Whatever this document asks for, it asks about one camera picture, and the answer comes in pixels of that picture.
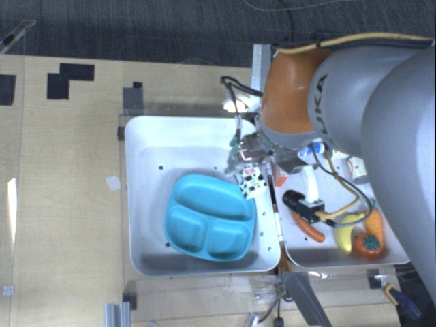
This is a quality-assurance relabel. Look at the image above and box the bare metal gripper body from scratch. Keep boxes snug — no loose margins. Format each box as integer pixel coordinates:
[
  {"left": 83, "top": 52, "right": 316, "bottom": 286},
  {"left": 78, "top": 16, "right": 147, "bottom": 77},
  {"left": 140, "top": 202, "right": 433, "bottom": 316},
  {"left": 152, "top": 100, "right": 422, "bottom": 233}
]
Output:
[{"left": 237, "top": 132, "right": 274, "bottom": 166}]

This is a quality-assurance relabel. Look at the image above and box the white carton with black spots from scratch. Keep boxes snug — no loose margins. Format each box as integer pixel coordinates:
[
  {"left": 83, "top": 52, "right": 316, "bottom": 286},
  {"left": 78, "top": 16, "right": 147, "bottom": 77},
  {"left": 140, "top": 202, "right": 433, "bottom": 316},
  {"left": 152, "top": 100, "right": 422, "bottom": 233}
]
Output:
[{"left": 238, "top": 164, "right": 268, "bottom": 201}]

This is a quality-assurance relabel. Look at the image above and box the orange carton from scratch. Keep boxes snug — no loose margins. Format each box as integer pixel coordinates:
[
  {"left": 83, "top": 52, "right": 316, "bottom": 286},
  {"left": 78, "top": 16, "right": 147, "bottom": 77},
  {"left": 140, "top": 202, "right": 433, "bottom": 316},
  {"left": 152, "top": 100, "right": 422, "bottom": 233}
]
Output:
[{"left": 272, "top": 165, "right": 290, "bottom": 188}]

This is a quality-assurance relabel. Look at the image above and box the thin black and white rod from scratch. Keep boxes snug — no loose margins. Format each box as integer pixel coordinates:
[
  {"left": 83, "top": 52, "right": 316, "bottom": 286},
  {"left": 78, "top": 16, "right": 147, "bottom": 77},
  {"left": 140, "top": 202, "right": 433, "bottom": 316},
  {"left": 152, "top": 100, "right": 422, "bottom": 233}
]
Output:
[{"left": 266, "top": 172, "right": 284, "bottom": 243}]

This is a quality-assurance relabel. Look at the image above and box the clear bottle with blue cap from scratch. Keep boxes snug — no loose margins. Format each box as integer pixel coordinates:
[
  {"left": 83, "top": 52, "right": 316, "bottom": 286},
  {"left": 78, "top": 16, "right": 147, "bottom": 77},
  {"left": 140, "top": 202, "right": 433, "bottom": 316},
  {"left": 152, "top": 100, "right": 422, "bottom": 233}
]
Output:
[{"left": 297, "top": 141, "right": 333, "bottom": 160}]

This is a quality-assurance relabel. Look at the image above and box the blue divided plate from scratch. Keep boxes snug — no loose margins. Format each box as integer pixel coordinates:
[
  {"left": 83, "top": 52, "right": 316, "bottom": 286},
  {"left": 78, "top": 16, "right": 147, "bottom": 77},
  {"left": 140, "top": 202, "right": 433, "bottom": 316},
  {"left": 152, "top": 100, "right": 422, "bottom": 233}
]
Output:
[{"left": 163, "top": 172, "right": 258, "bottom": 263}]

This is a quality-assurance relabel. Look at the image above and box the white plastic tray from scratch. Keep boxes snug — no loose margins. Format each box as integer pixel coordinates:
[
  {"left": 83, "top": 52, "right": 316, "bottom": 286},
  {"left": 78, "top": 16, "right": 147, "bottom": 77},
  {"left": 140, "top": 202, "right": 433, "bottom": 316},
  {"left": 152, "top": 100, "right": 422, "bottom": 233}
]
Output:
[
  {"left": 278, "top": 148, "right": 411, "bottom": 269},
  {"left": 123, "top": 114, "right": 282, "bottom": 277}
]

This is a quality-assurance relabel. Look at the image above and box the red sausage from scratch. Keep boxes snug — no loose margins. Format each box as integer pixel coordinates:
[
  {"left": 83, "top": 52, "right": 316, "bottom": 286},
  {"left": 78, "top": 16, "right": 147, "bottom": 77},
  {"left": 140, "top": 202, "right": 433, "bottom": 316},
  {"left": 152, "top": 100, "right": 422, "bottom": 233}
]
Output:
[{"left": 292, "top": 211, "right": 326, "bottom": 244}]

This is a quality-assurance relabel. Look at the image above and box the white can with orange print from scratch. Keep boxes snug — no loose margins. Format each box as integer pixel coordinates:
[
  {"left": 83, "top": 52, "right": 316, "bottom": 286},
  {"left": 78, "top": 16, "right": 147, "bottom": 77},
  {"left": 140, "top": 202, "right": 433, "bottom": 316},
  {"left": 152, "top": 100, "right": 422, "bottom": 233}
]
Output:
[{"left": 346, "top": 156, "right": 369, "bottom": 185}]

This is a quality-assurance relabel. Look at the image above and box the yellow banana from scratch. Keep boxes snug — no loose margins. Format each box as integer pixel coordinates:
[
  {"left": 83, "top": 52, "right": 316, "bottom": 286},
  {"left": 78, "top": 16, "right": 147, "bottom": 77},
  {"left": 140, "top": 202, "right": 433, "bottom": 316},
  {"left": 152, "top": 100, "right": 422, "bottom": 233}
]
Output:
[{"left": 334, "top": 212, "right": 366, "bottom": 255}]

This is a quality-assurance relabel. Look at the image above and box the orange carrot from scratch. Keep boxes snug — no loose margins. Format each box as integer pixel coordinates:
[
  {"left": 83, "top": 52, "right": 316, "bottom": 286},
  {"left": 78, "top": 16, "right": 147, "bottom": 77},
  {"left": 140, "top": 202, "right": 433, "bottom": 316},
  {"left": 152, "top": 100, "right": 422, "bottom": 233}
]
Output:
[{"left": 364, "top": 208, "right": 385, "bottom": 249}]

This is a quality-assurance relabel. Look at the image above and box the red tomato with green top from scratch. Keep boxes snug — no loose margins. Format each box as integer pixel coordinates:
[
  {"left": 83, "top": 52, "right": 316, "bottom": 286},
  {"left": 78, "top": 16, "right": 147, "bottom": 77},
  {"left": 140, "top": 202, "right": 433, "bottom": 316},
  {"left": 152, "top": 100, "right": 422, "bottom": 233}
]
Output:
[{"left": 354, "top": 232, "right": 384, "bottom": 260}]

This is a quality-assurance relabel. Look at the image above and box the black cylinder on white bracket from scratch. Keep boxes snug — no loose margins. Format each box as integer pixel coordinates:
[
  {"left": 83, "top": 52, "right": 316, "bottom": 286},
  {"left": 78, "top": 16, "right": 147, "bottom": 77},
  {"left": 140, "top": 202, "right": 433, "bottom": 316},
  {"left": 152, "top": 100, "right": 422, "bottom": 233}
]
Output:
[{"left": 282, "top": 164, "right": 326, "bottom": 224}]

